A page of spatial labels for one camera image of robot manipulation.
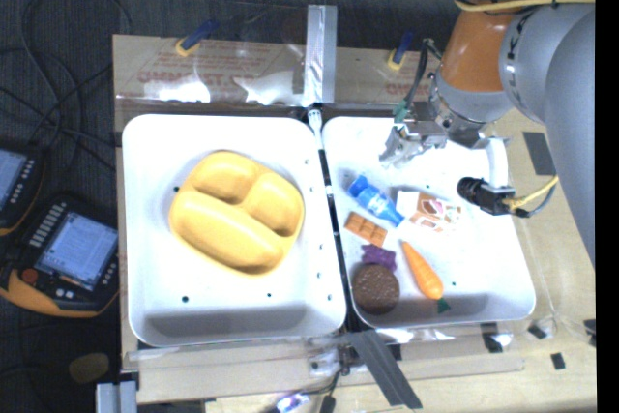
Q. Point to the yellow divided plate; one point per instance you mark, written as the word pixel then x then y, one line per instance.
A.
pixel 237 213

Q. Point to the brown cardboard board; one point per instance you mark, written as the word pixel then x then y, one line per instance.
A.
pixel 217 77

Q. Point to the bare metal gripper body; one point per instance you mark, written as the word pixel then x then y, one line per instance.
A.
pixel 433 123

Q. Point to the orange carrot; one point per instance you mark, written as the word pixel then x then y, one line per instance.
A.
pixel 421 273

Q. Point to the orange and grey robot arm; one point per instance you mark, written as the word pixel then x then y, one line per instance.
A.
pixel 546 63

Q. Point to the black cylinder on white bracket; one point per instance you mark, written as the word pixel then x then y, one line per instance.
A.
pixel 488 188

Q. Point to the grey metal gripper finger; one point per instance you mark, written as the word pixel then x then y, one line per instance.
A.
pixel 392 145
pixel 411 152

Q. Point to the brown round biscuit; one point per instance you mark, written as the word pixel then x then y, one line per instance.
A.
pixel 375 289

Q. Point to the purple grapes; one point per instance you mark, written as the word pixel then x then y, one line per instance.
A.
pixel 379 256

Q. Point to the white and orange carton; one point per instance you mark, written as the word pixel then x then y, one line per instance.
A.
pixel 428 208

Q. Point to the white plastic tray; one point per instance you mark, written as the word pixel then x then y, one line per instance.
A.
pixel 159 304
pixel 483 266

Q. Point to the blue plastic bottle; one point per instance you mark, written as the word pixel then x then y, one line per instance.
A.
pixel 377 200

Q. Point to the orange waffle biscuit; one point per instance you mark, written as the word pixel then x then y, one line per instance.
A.
pixel 365 229

